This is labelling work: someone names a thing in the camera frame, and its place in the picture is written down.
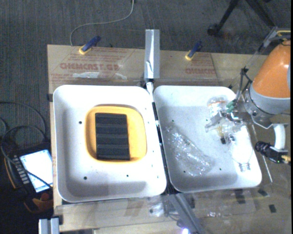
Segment brown cardboard board red print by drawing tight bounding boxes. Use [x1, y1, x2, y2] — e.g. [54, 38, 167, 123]
[46, 44, 292, 232]

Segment clear plastic bottle without cap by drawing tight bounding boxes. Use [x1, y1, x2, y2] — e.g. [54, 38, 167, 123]
[228, 125, 255, 173]

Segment white plastic tray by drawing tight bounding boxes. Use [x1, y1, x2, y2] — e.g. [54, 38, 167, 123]
[152, 84, 263, 194]
[52, 84, 167, 203]

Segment clear plastic bottle orange label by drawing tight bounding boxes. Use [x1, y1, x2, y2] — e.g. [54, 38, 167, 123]
[206, 95, 236, 134]

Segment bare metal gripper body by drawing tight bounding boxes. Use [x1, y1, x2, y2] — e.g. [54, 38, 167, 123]
[225, 98, 274, 129]

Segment orange plate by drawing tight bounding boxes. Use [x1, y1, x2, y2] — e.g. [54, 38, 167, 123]
[84, 104, 148, 164]

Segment crushed clear plastic bottle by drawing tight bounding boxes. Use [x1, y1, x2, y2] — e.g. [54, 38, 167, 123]
[164, 124, 215, 177]

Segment black cylinder on white bracket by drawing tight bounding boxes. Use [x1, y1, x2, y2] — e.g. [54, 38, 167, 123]
[254, 123, 290, 165]

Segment black ribbed block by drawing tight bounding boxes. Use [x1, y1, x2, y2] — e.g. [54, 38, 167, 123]
[94, 112, 131, 161]

